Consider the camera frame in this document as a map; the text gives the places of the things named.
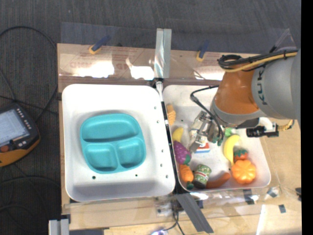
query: black cable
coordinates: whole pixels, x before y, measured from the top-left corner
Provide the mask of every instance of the black cable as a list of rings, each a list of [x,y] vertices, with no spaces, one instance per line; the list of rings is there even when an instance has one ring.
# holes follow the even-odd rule
[[[43,110],[43,109],[44,109],[44,108],[41,108],[41,107],[39,107],[39,106],[37,106],[37,105],[29,104],[29,103],[26,103],[26,102],[21,101],[21,100],[17,100],[17,99],[13,100],[12,98],[7,97],[7,96],[2,96],[2,95],[0,95],[0,97],[1,97],[1,98],[4,98],[4,99],[11,100],[11,101],[15,101],[15,102],[20,103],[20,104],[24,104],[24,105],[30,106],[30,107],[32,107],[32,108],[36,108],[36,109],[39,109],[39,110]],[[54,112],[54,111],[51,111],[51,110],[48,110],[48,109],[46,109],[45,112],[49,112],[49,113],[52,113],[52,114],[55,114],[55,115],[58,114],[58,112]]]
[[[198,104],[202,109],[204,109],[209,115],[210,117],[215,121],[218,129],[219,129],[219,137],[220,137],[220,140],[223,140],[224,139],[224,133],[223,133],[223,130],[219,124],[219,121],[216,119],[216,117],[203,105],[201,104],[201,102],[199,101],[199,99],[197,99],[195,96],[194,96],[194,93],[197,93],[197,92],[201,92],[201,91],[204,91],[204,90],[208,90],[208,89],[213,89],[213,88],[217,88],[218,85],[215,85],[215,86],[209,86],[209,87],[206,87],[206,88],[202,88],[202,89],[199,89],[199,90],[196,90],[194,92],[192,92],[190,94],[190,99],[195,102],[196,104]]]
[[[297,49],[294,50],[283,50],[283,51],[278,51],[278,52],[273,52],[273,53],[266,53],[266,54],[261,54],[257,56],[252,56],[248,58],[242,58],[239,55],[223,55],[220,59],[218,59],[219,66],[224,68],[224,69],[229,69],[230,66],[234,65],[240,65],[240,64],[245,64],[245,63],[253,63],[259,60],[263,60],[266,58],[278,56],[278,55],[286,55],[287,53],[294,53],[298,52]]]
[[[10,27],[10,28],[7,28],[5,29],[4,31],[2,31],[0,33],[0,37],[3,36],[6,32],[10,31],[10,30],[14,30],[14,29],[21,29],[21,28],[25,28],[25,29],[30,29],[30,30],[34,30],[36,32],[38,32],[39,34],[43,35],[49,42],[50,44],[53,46],[55,52],[57,52],[57,47],[56,47],[56,44],[54,43],[54,41],[47,35],[45,34],[44,32],[36,29],[36,28],[33,28],[33,27],[30,27],[30,26],[24,26],[24,25],[19,25],[19,26],[13,26],[13,27]],[[11,93],[11,96],[13,98],[14,101],[16,101],[16,97],[12,91],[12,88],[10,86],[10,84],[8,83],[6,77],[4,76],[2,70],[0,69],[0,76],[3,78],[4,82],[6,83],[6,85],[8,86],[9,88],[9,91]],[[53,96],[54,94],[57,92],[57,89],[58,89],[58,84],[55,86],[54,90],[53,90],[53,93],[52,95],[50,96],[48,102],[46,103],[46,105],[44,106],[44,108],[42,109],[42,111],[38,114],[38,116],[35,118],[35,122],[37,122],[39,120],[39,118],[41,117],[41,115],[43,114],[43,112],[47,109],[47,107],[49,106],[50,102],[52,101],[53,99]]]
[[[2,177],[3,177],[3,175],[4,175],[4,169],[3,169],[3,167],[0,167],[0,206],[6,206],[6,205],[10,204],[10,202],[12,200],[12,196],[13,196],[13,189],[14,189],[14,187],[12,185],[8,202],[7,203],[3,202],[2,201],[2,199],[3,199],[2,191],[1,191],[2,190],[1,184],[2,184]]]
[[[182,235],[185,235],[185,233],[182,231],[182,228],[180,227],[180,224],[179,224],[179,222],[178,222],[178,219],[179,219],[179,212],[177,212],[177,218],[175,218],[175,215],[174,215],[174,219],[175,219],[175,222],[176,222],[177,225],[178,225],[178,228],[179,228],[181,234],[182,234]]]
[[[263,63],[261,65],[258,65],[257,67],[253,67],[253,68],[251,68],[249,70],[241,70],[241,71],[248,72],[248,71],[253,71],[253,70],[256,70],[256,69],[259,69],[259,68],[265,68],[268,63],[270,63],[270,62]]]
[[[179,212],[178,212],[178,211],[174,211],[174,212],[173,212],[173,218],[174,218],[174,220],[175,220],[174,225],[172,225],[171,227],[169,227],[169,228],[167,228],[167,229],[163,229],[162,231],[168,231],[168,230],[173,229],[174,227],[178,226],[178,228],[179,228],[181,234],[182,234],[182,235],[185,235],[185,233],[182,231],[182,229],[181,229],[181,227],[180,227],[180,225],[179,225]]]
[[[276,50],[276,49],[277,49],[277,47],[275,45],[273,45],[273,47],[269,50],[269,53],[273,53],[274,50]]]
[[[8,183],[13,183],[13,182],[16,182],[16,181],[21,181],[21,180],[31,180],[31,179],[40,179],[40,180],[44,180],[44,181],[47,181],[47,182],[49,182],[49,183],[53,183],[55,186],[57,186],[58,188],[60,188],[60,186],[56,183],[56,182],[54,182],[52,179],[49,179],[49,178],[46,178],[46,177],[39,177],[39,176],[27,176],[27,175],[25,175],[24,173],[23,173],[23,171],[21,170],[21,169],[19,169],[15,164],[13,164],[15,167],[16,167],[16,169],[23,175],[23,177],[20,177],[20,178],[13,178],[13,179],[9,179],[9,180],[5,180],[5,181],[0,181],[0,186],[1,185],[5,185],[5,184],[8,184]],[[44,206],[44,210],[45,210],[45,214],[46,214],[46,217],[45,217],[45,219],[46,219],[46,221],[48,220],[48,213],[47,213],[47,207],[45,206],[45,201],[43,200],[43,198],[41,197],[41,195],[39,194],[39,192],[37,191],[37,189],[35,189],[35,186],[32,184],[32,182],[30,182],[31,183],[31,186],[33,187],[33,189],[35,190],[35,192],[37,193],[37,195],[38,195],[38,197],[39,197],[39,199],[40,199],[40,201],[41,201],[41,204]],[[6,206],[3,206],[3,210],[2,211],[4,211],[4,210],[7,210],[8,211],[8,208],[7,207],[10,207],[10,206],[13,206],[13,205],[9,205],[9,204],[7,204]],[[23,209],[25,209],[25,210],[27,210],[28,212],[30,212],[30,210],[28,209],[28,208],[26,208],[26,207],[24,207],[24,206],[20,206],[21,208],[23,208]],[[17,221],[13,216],[12,216],[12,214],[11,213],[9,213],[8,212],[8,214],[9,214],[9,216],[10,216],[10,218],[12,219],[12,221],[14,221],[14,223],[20,228],[20,229],[22,229],[24,232],[28,232],[28,233],[31,233],[31,234],[34,234],[34,231],[30,231],[30,230],[26,230],[24,227],[23,227],[23,225],[21,225],[20,223],[19,223],[19,221]],[[41,231],[41,232],[35,232],[36,234],[43,234],[43,233],[46,233],[46,231]]]
[[[60,186],[54,182],[52,179],[46,178],[46,177],[39,177],[39,176],[26,176],[26,177],[20,177],[20,178],[13,178],[13,179],[8,179],[8,180],[4,180],[1,182],[1,184],[8,184],[8,183],[12,183],[15,181],[20,181],[20,180],[25,180],[25,179],[39,179],[39,180],[44,180],[47,181],[49,183],[54,184],[56,187],[60,188]]]
[[[29,26],[24,26],[24,25],[22,25],[22,26],[14,26],[14,27],[7,28],[7,29],[5,29],[4,31],[2,31],[2,32],[0,33],[0,37],[3,36],[6,32],[8,32],[8,31],[10,31],[10,30],[20,29],[20,28],[25,28],[25,29],[34,30],[34,31],[38,32],[39,34],[43,35],[43,36],[50,42],[50,44],[53,46],[55,52],[57,52],[56,44],[52,41],[52,39],[51,39],[47,34],[45,34],[44,32],[42,32],[42,31],[40,31],[40,30],[38,30],[38,29],[29,27]],[[10,86],[8,80],[7,80],[6,77],[4,76],[4,73],[2,72],[1,68],[0,68],[0,77],[2,77],[2,79],[4,80],[5,84],[7,85],[8,89],[9,89],[9,91],[10,91],[10,94],[11,94],[11,97],[12,97],[11,100],[17,101],[17,99],[16,99],[16,97],[15,97],[15,95],[14,95],[14,93],[13,93],[13,90],[12,90],[12,88],[11,88],[11,86]],[[45,104],[45,106],[44,106],[43,108],[40,108],[40,107],[37,107],[37,106],[32,106],[32,105],[28,104],[29,106],[32,106],[32,107],[34,107],[34,108],[41,109],[41,112],[40,112],[40,113],[38,114],[38,116],[35,118],[35,121],[36,121],[36,122],[37,122],[37,121],[39,120],[39,118],[42,116],[43,112],[45,112],[45,111],[47,110],[49,104],[51,103],[51,101],[52,101],[54,95],[55,95],[56,92],[57,92],[57,88],[58,88],[58,84],[56,83],[56,86],[55,86],[55,88],[54,88],[54,90],[53,90],[52,95],[49,97],[49,100],[47,101],[47,103]],[[48,179],[48,178],[27,176],[27,175],[25,175],[25,173],[24,173],[21,169],[19,169],[15,164],[14,164],[14,166],[15,166],[16,169],[22,174],[23,177],[22,177],[22,178],[14,178],[14,179],[6,180],[6,181],[3,181],[3,182],[2,182],[1,178],[2,178],[2,173],[3,173],[3,171],[1,171],[0,185],[1,185],[1,184],[5,184],[5,183],[12,183],[12,182],[14,182],[14,181],[21,180],[21,179],[24,179],[24,180],[26,179],[26,180],[28,180],[29,183],[31,184],[31,186],[33,187],[34,191],[36,192],[38,198],[40,199],[41,204],[43,205],[44,212],[45,212],[45,215],[46,215],[45,219],[46,219],[46,222],[47,222],[47,221],[48,221],[47,206],[45,205],[44,199],[42,198],[42,196],[40,195],[40,193],[38,192],[38,190],[35,188],[34,184],[31,182],[31,179],[41,179],[41,180],[44,179],[44,180],[47,180],[47,181],[49,181],[49,182],[53,182],[54,185],[57,185],[58,187],[60,187],[60,186],[59,186],[57,183],[55,183],[54,181],[52,181],[52,180],[50,180],[50,179]],[[2,202],[2,203],[1,203],[2,206],[0,207],[0,212],[2,212],[2,211],[8,211],[8,210],[11,209],[11,208],[21,208],[21,209],[24,209],[24,210],[26,210],[27,212],[31,213],[30,210],[29,210],[28,208],[24,207],[24,206],[21,206],[21,205],[14,205],[14,204],[9,204],[9,203],[6,205],[5,203]],[[9,216],[11,217],[11,219],[15,222],[15,224],[16,224],[22,231],[24,231],[24,232],[26,232],[26,233],[30,233],[30,234],[46,234],[46,232],[47,232],[47,231],[42,231],[42,232],[38,232],[38,231],[37,231],[37,232],[35,232],[35,231],[26,230],[26,229],[23,227],[23,225],[21,225],[21,224],[11,215],[10,212],[8,212],[8,214],[9,214]]]

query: white sink basin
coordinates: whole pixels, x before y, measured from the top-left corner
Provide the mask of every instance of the white sink basin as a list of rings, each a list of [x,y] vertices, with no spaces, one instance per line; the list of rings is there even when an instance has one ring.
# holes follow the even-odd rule
[[[65,184],[78,202],[171,193],[175,177],[157,91],[148,86],[73,84],[62,93]],[[146,145],[144,162],[127,171],[97,173],[84,158],[80,127],[88,118],[103,114],[129,114],[140,125]]]

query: teal divided tray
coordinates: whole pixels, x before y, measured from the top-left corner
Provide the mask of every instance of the teal divided tray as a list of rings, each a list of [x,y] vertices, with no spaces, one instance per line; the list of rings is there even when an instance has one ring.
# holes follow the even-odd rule
[[[86,119],[80,141],[89,168],[98,173],[117,173],[140,166],[146,146],[137,120],[128,114],[104,114]]]

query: toy orange pumpkin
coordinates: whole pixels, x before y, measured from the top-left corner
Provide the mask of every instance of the toy orange pumpkin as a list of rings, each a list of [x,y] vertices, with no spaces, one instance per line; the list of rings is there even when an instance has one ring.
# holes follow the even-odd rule
[[[256,177],[256,167],[248,159],[236,161],[231,172],[239,184],[249,184]]]

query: toy can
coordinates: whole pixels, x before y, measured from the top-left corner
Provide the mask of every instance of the toy can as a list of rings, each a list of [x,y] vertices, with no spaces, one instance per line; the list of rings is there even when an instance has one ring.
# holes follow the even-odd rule
[[[192,182],[194,186],[198,189],[204,189],[207,181],[209,180],[210,173],[210,167],[204,164],[199,164],[194,172],[194,180]]]

